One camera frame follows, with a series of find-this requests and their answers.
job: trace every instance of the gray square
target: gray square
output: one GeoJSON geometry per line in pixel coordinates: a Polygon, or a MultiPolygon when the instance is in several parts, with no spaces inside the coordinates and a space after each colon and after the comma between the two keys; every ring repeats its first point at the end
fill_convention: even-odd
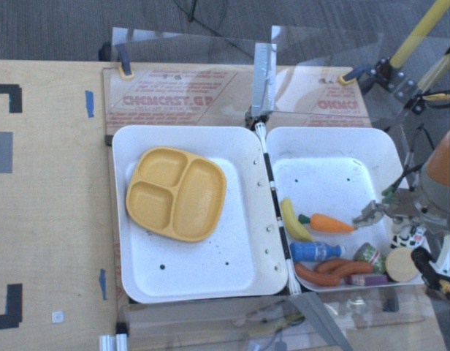
{"type": "Polygon", "coordinates": [[[12,173],[11,132],[0,132],[0,173],[12,173]]]}

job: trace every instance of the sausage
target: sausage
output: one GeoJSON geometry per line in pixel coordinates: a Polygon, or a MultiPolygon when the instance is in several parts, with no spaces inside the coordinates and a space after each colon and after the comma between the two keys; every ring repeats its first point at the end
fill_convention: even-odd
{"type": "Polygon", "coordinates": [[[350,259],[330,259],[323,261],[322,263],[319,263],[315,268],[314,271],[317,273],[331,273],[334,269],[347,264],[352,263],[353,260],[350,259]]]}
{"type": "Polygon", "coordinates": [[[352,261],[348,264],[343,264],[334,269],[331,274],[338,276],[339,278],[356,273],[372,273],[373,266],[365,261],[352,261]]]}
{"type": "Polygon", "coordinates": [[[308,282],[319,284],[321,286],[338,286],[340,277],[335,274],[323,274],[313,272],[311,269],[306,268],[303,264],[294,263],[295,273],[298,277],[305,279],[308,282]]]}

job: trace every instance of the yellow banana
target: yellow banana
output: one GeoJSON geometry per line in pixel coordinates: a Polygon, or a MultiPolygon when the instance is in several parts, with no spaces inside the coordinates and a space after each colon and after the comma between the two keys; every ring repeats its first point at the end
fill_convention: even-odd
{"type": "Polygon", "coordinates": [[[311,234],[306,230],[306,227],[298,221],[297,215],[293,211],[293,205],[291,204],[291,200],[285,197],[281,201],[281,211],[283,217],[283,224],[285,225],[286,231],[296,239],[301,242],[310,242],[314,241],[311,234]]]}

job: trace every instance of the toy water bottle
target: toy water bottle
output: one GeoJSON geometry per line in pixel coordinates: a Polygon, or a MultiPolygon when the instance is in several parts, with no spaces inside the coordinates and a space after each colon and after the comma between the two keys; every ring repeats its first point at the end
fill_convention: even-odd
{"type": "Polygon", "coordinates": [[[342,257],[344,246],[330,246],[324,242],[293,242],[290,244],[293,261],[324,261],[331,257],[342,257]]]}

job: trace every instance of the white tray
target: white tray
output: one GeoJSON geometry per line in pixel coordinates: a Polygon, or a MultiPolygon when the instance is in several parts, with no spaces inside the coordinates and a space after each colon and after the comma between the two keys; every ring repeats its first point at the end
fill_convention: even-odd
{"type": "Polygon", "coordinates": [[[272,295],[288,271],[259,140],[241,127],[128,126],[112,142],[126,293],[140,303],[272,295]],[[226,196],[214,232],[176,241],[141,228],[126,212],[126,190],[142,154],[170,146],[224,171],[226,196]]]}
{"type": "MultiPolygon", "coordinates": [[[[297,215],[321,213],[348,224],[371,200],[381,202],[381,192],[403,170],[390,136],[373,128],[278,127],[267,135],[267,150],[280,200],[289,197],[297,215]]],[[[345,258],[353,259],[365,242],[387,256],[393,236],[391,229],[392,221],[385,216],[376,224],[352,233],[309,231],[318,241],[344,246],[345,258]]],[[[294,241],[290,235],[288,240],[289,243],[294,241]]],[[[309,268],[316,265],[304,264],[309,268]]],[[[300,277],[298,280],[317,292],[355,288],[342,283],[337,287],[324,287],[300,277]]],[[[417,276],[406,283],[387,285],[421,283],[422,279],[417,276]]]]}

